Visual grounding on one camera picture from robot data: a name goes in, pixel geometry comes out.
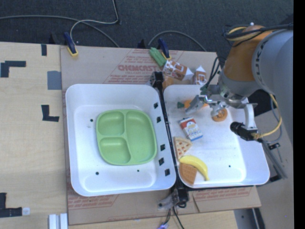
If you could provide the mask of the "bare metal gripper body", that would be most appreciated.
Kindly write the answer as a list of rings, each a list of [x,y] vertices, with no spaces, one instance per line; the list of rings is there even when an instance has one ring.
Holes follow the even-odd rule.
[[[240,87],[229,88],[227,85],[209,84],[201,87],[201,96],[204,103],[222,109],[227,106],[243,109],[249,101],[247,98],[258,90],[256,84],[246,84]]]

